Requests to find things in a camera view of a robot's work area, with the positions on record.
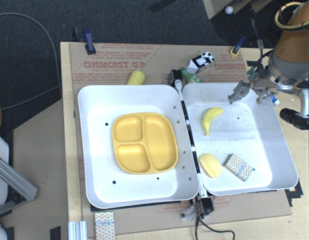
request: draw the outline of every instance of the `white ball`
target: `white ball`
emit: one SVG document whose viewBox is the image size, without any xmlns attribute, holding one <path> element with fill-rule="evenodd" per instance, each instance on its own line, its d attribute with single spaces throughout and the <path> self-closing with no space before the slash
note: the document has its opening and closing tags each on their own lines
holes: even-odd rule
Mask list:
<svg viewBox="0 0 309 240">
<path fill-rule="evenodd" d="M 228 5 L 225 9 L 224 9 L 224 12 L 226 14 L 232 14 L 234 12 L 234 8 L 230 5 Z"/>
</svg>

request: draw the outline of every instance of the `green bottle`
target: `green bottle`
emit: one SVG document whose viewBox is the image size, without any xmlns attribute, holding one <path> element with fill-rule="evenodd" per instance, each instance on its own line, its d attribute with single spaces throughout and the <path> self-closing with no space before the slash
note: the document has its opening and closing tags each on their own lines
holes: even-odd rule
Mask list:
<svg viewBox="0 0 309 240">
<path fill-rule="evenodd" d="M 188 72 L 184 67 L 180 68 L 182 75 L 187 84 L 190 83 L 203 83 L 201 78 L 193 73 Z"/>
</svg>

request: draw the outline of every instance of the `black floor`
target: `black floor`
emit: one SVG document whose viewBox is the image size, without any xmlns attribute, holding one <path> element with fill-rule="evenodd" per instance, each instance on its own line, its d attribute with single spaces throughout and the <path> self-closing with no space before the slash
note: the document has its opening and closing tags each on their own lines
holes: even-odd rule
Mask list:
<svg viewBox="0 0 309 240">
<path fill-rule="evenodd" d="M 291 1 L 307 0 L 272 1 L 257 13 L 259 31 L 276 30 L 275 12 Z M 58 65 L 60 42 L 72 41 L 75 26 L 90 28 L 96 43 L 233 46 L 241 35 L 254 37 L 249 5 L 236 15 L 221 12 L 209 20 L 203 0 L 0 0 L 0 14 L 8 12 L 29 16 L 46 29 Z M 279 37 L 280 32 L 267 35 L 266 48 Z M 257 47 L 257 42 L 246 40 L 243 47 Z M 61 98 L 58 74 L 53 47 L 43 29 L 20 15 L 0 16 L 0 135 Z"/>
</svg>

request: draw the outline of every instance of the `yellow divided plate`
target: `yellow divided plate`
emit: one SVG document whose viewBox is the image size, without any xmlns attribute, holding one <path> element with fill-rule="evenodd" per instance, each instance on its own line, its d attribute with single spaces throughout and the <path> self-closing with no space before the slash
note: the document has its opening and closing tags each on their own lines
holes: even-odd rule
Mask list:
<svg viewBox="0 0 309 240">
<path fill-rule="evenodd" d="M 163 173 L 178 161 L 174 129 L 158 113 L 131 113 L 112 126 L 112 143 L 119 166 L 131 174 Z"/>
</svg>

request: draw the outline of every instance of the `yellow toy banana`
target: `yellow toy banana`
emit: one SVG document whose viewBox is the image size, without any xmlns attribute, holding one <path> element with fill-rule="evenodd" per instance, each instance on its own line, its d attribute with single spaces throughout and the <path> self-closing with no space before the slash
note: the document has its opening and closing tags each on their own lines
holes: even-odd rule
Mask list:
<svg viewBox="0 0 309 240">
<path fill-rule="evenodd" d="M 205 135 L 209 135 L 209 128 L 210 128 L 210 124 L 211 121 L 217 117 L 220 116 L 222 113 L 224 112 L 224 110 L 221 107 L 213 107 L 210 108 L 203 116 L 202 119 L 202 126 L 205 129 Z"/>
</svg>

